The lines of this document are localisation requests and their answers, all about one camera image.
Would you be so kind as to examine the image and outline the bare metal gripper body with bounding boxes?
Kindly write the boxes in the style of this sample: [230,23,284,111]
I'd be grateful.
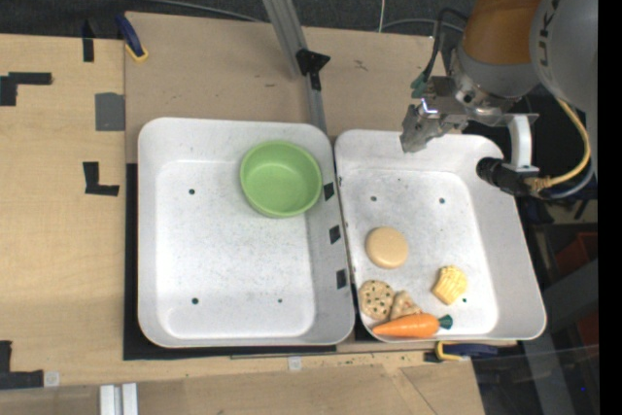
[421,73,517,128]

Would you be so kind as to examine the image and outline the white plastic tray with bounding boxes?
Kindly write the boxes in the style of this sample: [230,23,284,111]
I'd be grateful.
[333,127,548,344]
[136,116,357,350]

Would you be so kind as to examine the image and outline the beige round biscuit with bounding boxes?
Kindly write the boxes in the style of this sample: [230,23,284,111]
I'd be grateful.
[363,225,410,271]

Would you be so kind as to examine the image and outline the green bowl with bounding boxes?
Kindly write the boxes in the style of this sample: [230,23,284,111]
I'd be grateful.
[238,139,324,220]

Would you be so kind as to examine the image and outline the chocolate chip cookie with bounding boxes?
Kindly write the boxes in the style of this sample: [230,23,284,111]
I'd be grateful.
[357,279,396,323]

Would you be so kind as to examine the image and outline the toy pizza slice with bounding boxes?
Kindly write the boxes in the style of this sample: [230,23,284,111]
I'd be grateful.
[389,290,424,322]

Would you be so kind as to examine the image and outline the orange carrot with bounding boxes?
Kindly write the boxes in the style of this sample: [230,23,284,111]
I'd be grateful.
[371,312,455,340]

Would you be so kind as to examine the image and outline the black cylinder on white bracket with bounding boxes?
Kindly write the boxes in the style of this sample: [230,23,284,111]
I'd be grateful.
[475,113,541,199]

